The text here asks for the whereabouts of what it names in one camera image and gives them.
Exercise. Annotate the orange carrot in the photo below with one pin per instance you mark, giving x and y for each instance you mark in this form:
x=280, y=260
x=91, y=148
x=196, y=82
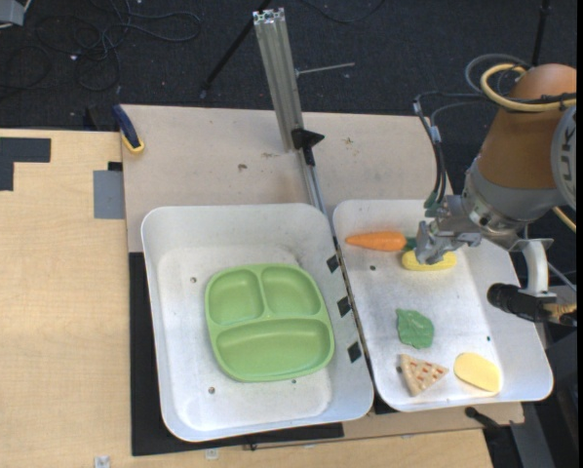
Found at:
x=377, y=241

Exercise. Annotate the yellow oval slice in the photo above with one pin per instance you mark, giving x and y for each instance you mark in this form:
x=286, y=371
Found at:
x=478, y=371

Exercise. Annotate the black cylinder on white bracket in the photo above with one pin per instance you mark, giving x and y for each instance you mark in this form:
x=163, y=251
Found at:
x=520, y=302

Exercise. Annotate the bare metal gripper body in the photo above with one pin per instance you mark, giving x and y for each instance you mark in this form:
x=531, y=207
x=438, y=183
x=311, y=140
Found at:
x=459, y=224

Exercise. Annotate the yellow corn cob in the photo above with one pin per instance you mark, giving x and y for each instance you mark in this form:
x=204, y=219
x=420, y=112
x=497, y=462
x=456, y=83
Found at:
x=445, y=262

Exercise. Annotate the pizza slice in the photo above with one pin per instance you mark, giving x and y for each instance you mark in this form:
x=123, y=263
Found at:
x=418, y=376

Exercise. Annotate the green divided plate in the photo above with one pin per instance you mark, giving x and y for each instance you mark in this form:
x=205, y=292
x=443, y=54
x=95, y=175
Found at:
x=272, y=339

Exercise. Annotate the green lettuce leaf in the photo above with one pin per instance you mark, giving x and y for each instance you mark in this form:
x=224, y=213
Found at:
x=415, y=329

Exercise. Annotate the thin black and white rod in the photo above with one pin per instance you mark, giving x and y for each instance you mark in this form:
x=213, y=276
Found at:
x=316, y=188

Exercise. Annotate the pale flat board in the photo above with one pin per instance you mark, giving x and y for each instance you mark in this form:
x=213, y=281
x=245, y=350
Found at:
x=213, y=164

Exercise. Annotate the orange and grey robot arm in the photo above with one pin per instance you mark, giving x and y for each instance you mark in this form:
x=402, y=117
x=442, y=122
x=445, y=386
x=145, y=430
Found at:
x=520, y=144

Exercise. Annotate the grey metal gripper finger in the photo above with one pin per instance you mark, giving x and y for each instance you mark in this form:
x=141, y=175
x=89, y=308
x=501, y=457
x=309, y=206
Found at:
x=423, y=251
x=442, y=255

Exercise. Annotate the white plastic tray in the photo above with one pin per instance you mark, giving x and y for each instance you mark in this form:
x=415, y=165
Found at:
x=184, y=334
x=447, y=305

